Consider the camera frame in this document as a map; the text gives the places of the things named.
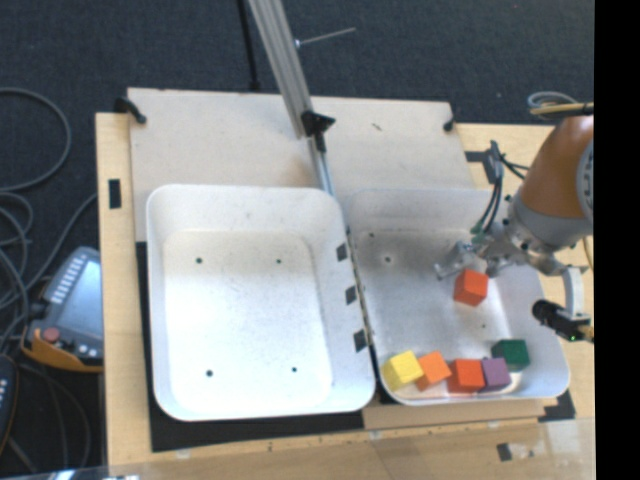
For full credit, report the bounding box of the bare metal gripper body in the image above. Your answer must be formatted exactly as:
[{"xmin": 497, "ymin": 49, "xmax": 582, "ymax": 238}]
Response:
[{"xmin": 471, "ymin": 217, "xmax": 572, "ymax": 277}]

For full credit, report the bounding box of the red cube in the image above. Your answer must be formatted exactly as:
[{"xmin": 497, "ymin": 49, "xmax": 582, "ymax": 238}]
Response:
[
  {"xmin": 452, "ymin": 267, "xmax": 490, "ymax": 308},
  {"xmin": 445, "ymin": 358, "xmax": 487, "ymax": 395}
]

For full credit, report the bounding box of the white plastic tray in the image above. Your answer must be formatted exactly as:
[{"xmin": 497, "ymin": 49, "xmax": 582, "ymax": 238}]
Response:
[
  {"xmin": 145, "ymin": 183, "xmax": 378, "ymax": 423},
  {"xmin": 344, "ymin": 187, "xmax": 572, "ymax": 408}
]

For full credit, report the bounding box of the green cube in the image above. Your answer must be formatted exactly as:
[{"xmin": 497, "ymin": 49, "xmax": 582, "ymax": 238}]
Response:
[{"xmin": 490, "ymin": 338, "xmax": 531, "ymax": 372}]

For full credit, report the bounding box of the thin black and white rod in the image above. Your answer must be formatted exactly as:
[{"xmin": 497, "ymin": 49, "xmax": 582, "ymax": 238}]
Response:
[{"xmin": 344, "ymin": 224, "xmax": 377, "ymax": 352}]

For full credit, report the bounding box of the purple cube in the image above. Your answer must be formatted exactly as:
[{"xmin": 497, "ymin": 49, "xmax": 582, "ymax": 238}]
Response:
[{"xmin": 480, "ymin": 356, "xmax": 513, "ymax": 393}]

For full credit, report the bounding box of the orange cube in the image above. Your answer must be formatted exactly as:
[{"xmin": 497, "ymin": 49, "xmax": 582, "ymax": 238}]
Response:
[{"xmin": 415, "ymin": 350, "xmax": 453, "ymax": 392}]

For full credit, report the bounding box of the yellow cube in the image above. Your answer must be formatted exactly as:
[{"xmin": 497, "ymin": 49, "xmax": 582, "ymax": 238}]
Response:
[{"xmin": 380, "ymin": 350, "xmax": 425, "ymax": 391}]

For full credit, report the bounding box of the pale flat board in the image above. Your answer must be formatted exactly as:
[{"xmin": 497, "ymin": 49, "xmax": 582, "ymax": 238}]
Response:
[{"xmin": 126, "ymin": 86, "xmax": 559, "ymax": 430}]

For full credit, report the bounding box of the black cylinder on white bracket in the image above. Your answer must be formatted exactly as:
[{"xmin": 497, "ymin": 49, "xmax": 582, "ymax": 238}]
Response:
[{"xmin": 531, "ymin": 265, "xmax": 594, "ymax": 344}]

